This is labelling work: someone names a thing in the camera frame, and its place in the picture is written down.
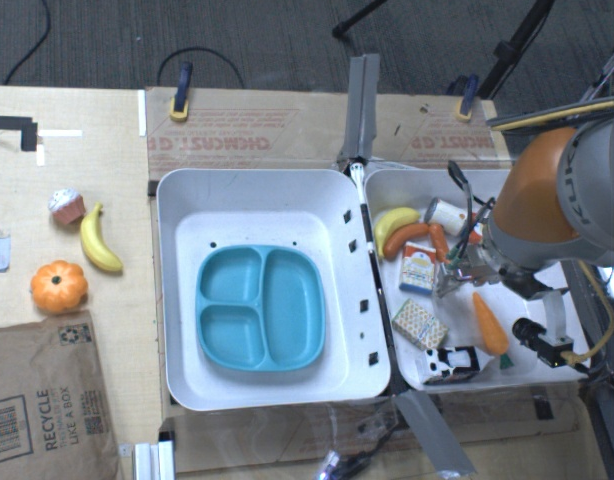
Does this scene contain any black cylinder on white bracket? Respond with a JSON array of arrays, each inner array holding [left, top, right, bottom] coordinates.
[[511, 288, 576, 369]]

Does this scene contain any patterned yellow carton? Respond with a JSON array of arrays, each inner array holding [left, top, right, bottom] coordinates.
[[390, 297, 450, 352]]

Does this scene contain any pink cupcake white icing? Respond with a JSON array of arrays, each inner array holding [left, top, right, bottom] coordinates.
[[47, 187, 87, 227]]

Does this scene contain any brown paper bag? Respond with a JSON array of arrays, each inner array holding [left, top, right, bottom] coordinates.
[[0, 309, 121, 480]]

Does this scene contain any yellow banana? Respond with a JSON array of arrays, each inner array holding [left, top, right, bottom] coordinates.
[[79, 201, 125, 274], [374, 206, 422, 260]]

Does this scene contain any orange sausage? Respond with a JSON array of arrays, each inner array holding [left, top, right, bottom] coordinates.
[[382, 221, 431, 262], [428, 222, 451, 264]]

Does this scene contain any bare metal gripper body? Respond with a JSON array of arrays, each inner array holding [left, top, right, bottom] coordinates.
[[455, 244, 504, 289]]

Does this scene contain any blue divided plate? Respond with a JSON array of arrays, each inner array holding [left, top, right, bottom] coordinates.
[[195, 244, 328, 373]]

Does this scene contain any brown cardboard board red print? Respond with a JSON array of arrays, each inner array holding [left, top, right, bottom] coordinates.
[[145, 86, 591, 474]]

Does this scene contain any orange and white carton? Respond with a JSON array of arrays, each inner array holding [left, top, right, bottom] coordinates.
[[398, 241, 439, 297]]

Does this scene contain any white can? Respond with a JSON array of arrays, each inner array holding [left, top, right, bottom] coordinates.
[[423, 196, 471, 238]]

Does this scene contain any orange pumpkin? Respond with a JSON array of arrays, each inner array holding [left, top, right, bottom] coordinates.
[[29, 259, 90, 316]]

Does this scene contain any orange carrot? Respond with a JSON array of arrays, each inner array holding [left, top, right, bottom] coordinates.
[[471, 291, 515, 371]]

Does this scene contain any white plastic tray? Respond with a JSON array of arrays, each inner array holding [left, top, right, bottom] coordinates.
[[155, 167, 392, 413], [362, 167, 591, 394]]

